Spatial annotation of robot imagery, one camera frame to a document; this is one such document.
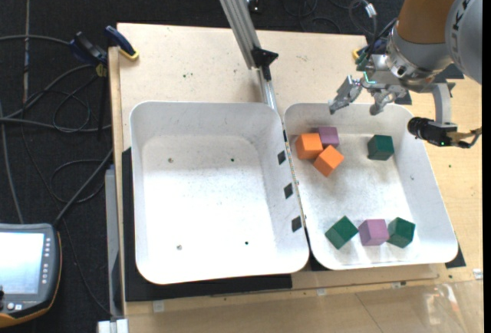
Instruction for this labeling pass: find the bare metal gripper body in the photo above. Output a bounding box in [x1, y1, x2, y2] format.
[361, 52, 437, 94]

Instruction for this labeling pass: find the purple cube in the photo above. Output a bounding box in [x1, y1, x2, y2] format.
[316, 126, 341, 149]
[358, 218, 390, 247]

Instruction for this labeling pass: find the green cube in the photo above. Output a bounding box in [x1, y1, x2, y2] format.
[386, 216, 417, 249]
[324, 215, 360, 251]
[366, 134, 396, 162]

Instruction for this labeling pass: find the orange cube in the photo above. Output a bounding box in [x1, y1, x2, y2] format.
[312, 144, 345, 178]
[294, 132, 325, 161]

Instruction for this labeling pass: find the white plastic tray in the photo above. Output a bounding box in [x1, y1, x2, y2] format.
[129, 100, 311, 285]
[283, 102, 460, 272]

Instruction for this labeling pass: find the pale wood board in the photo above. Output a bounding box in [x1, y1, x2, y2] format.
[108, 21, 483, 319]

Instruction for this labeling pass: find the black cylinder on white bracket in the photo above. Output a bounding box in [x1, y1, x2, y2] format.
[407, 82, 460, 149]

